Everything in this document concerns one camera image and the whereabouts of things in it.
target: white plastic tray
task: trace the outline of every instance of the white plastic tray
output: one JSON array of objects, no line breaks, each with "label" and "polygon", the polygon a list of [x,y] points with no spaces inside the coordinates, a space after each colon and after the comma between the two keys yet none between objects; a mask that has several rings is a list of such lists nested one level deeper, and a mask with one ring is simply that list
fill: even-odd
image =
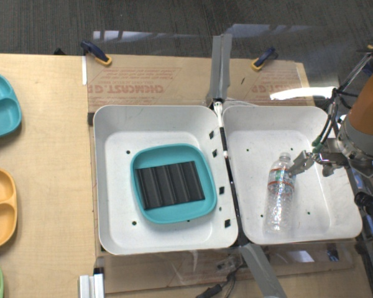
[{"label": "white plastic tray", "polygon": [[[218,122],[208,108],[104,106],[94,115],[94,139],[99,239],[106,251],[131,255],[202,250],[226,248],[236,241],[236,216]],[[138,151],[175,143],[194,145],[203,152],[216,186],[217,204],[208,215],[189,222],[155,224],[137,205],[130,163]],[[221,195],[219,187],[224,187]]]},{"label": "white plastic tray", "polygon": [[233,106],[224,111],[231,168],[244,232],[260,244],[307,242],[356,237],[362,219],[345,169],[323,177],[315,164],[297,175],[290,232],[264,233],[264,204],[268,172],[283,151],[294,160],[311,151],[326,113],[317,107]]}]

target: orange divided plate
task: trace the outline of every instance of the orange divided plate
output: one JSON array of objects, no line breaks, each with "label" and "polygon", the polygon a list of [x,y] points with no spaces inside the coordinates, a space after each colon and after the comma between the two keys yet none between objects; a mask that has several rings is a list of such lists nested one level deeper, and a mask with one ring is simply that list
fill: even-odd
[{"label": "orange divided plate", "polygon": [[17,196],[11,175],[0,169],[0,246],[11,238],[17,225]]}]

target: table surface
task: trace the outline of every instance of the table surface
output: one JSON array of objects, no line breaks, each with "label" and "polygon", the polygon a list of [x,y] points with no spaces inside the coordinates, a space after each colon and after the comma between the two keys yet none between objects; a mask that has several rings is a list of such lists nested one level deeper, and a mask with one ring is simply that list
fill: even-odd
[{"label": "table surface", "polygon": [[[81,57],[0,54],[0,74],[14,88],[22,109],[21,127],[0,138],[0,168],[14,178],[18,203],[17,229],[0,247],[4,296],[77,297],[78,277],[91,275],[96,259]],[[362,260],[358,255],[351,259],[353,268],[279,281],[290,297],[370,297]],[[206,288],[110,297],[195,297]],[[238,281],[231,295],[261,296],[254,280]]]}]

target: blue divided plate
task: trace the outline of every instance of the blue divided plate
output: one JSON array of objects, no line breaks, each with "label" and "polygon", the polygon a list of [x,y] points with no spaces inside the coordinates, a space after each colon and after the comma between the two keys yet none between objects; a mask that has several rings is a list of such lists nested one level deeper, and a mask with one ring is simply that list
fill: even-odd
[{"label": "blue divided plate", "polygon": [[[205,199],[145,210],[141,201],[137,169],[194,161]],[[153,223],[169,224],[209,214],[217,203],[216,189],[202,152],[192,145],[176,144],[153,147],[138,152],[131,161],[131,180],[143,215]]]},{"label": "blue divided plate", "polygon": [[0,137],[18,128],[21,118],[17,96],[8,80],[0,75]]}]

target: water bottle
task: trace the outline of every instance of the water bottle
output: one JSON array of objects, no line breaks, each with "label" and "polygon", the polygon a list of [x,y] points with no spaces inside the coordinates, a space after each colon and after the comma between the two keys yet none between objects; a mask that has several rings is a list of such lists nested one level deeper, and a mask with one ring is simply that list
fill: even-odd
[{"label": "water bottle", "polygon": [[266,232],[286,232],[290,229],[295,183],[295,176],[289,176],[287,172],[291,166],[290,155],[283,152],[269,171],[264,214]]}]

